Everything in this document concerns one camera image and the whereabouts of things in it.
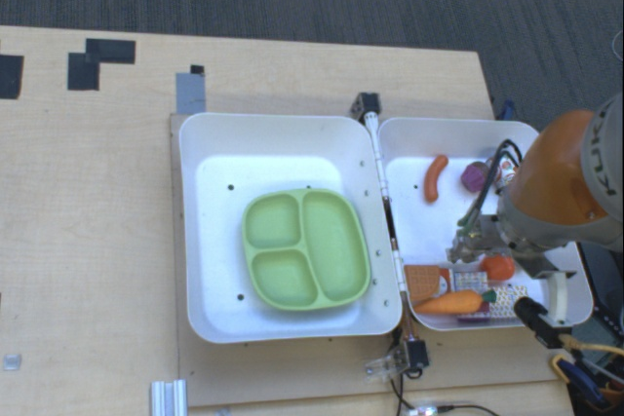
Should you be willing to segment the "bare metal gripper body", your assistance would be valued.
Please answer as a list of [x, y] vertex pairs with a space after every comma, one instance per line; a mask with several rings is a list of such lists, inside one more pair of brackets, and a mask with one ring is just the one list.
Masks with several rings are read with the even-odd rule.
[[511, 254], [509, 244], [499, 232], [496, 215], [480, 215], [472, 226], [459, 228], [452, 247], [459, 249], [461, 256], [468, 252], [481, 252], [483, 256]]

